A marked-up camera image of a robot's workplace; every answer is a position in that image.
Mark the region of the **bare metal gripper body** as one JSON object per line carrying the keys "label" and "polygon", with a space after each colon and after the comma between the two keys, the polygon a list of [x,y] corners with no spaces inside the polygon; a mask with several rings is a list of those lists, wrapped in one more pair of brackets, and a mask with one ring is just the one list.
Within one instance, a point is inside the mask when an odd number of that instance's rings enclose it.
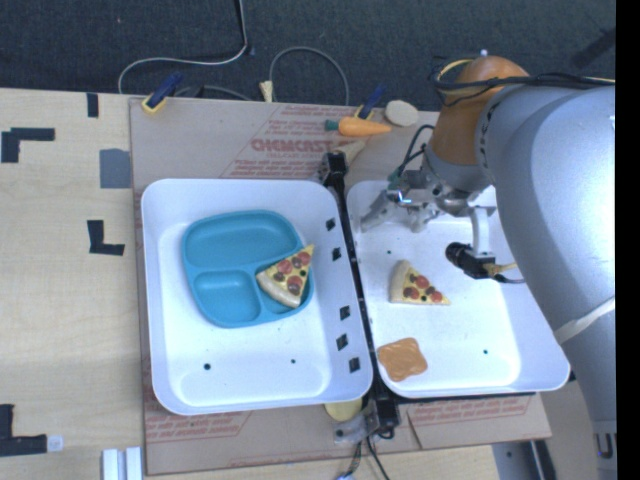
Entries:
{"label": "bare metal gripper body", "polygon": [[462,216],[475,199],[476,192],[454,188],[431,171],[397,169],[392,173],[392,201],[409,210]]}

